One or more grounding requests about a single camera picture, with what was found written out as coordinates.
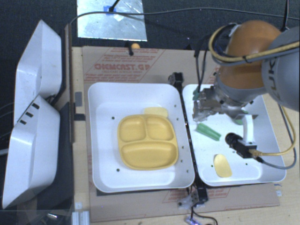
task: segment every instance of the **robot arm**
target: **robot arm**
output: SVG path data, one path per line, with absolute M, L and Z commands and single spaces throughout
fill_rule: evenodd
M 280 33 L 266 22 L 249 21 L 229 29 L 234 32 L 226 53 L 215 49 L 218 36 L 210 39 L 210 51 L 221 68 L 214 86 L 195 96 L 194 120 L 216 113 L 240 119 L 242 108 L 266 92 L 279 104 L 299 111 L 299 27 Z

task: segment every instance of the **yellow divided plate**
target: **yellow divided plate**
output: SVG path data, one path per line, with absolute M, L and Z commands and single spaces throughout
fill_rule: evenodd
M 165 116 L 141 114 L 123 118 L 118 126 L 118 142 L 122 161 L 132 169 L 167 168 L 178 159 L 176 135 Z

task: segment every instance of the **cardboard sheet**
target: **cardboard sheet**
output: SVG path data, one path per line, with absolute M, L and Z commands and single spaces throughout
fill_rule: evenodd
M 129 56 L 127 48 L 83 47 L 83 79 L 86 108 L 86 128 L 90 185 L 91 222 L 132 218 L 147 218 L 187 214 L 179 210 L 177 201 L 186 197 L 186 189 L 148 191 L 122 194 L 103 194 L 92 181 L 90 147 L 90 121 L 87 91 L 96 82 L 117 83 L 167 83 L 173 72 L 183 72 L 184 85 L 197 83 L 193 51 L 139 49 Z M 207 56 L 204 76 L 206 84 L 212 84 L 218 66 Z M 278 206 L 279 199 L 272 183 L 239 187 L 209 188 L 209 201 L 197 212 L 238 210 Z

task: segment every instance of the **yellow oval object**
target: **yellow oval object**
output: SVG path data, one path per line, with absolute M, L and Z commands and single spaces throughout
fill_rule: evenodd
M 229 178 L 233 174 L 230 165 L 223 154 L 217 154 L 215 156 L 214 167 L 217 175 L 221 178 Z
M 178 145 L 171 122 L 155 114 L 131 115 L 118 126 L 118 146 L 126 166 L 156 170 L 178 160 Z
M 144 114 L 160 115 L 167 118 L 168 110 L 166 110 L 164 107 L 146 107 L 144 109 Z

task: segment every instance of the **green object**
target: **green object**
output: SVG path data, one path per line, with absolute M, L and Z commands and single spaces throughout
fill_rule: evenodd
M 211 139 L 215 140 L 215 141 L 220 141 L 220 137 L 221 134 L 217 133 L 215 130 L 211 129 L 210 127 L 206 126 L 203 123 L 199 123 L 197 128 L 196 128 L 197 132 L 210 137 Z
M 193 92 L 193 101 L 196 101 L 198 98 L 199 98 L 199 92 L 198 92 L 198 87 L 199 86 L 197 86 L 196 87 L 196 89 L 194 90 L 194 92 Z
M 235 124 L 237 124 L 237 125 L 243 125 L 242 119 L 237 119 L 237 120 L 234 120 L 234 119 L 233 119 L 233 122 L 234 122 Z

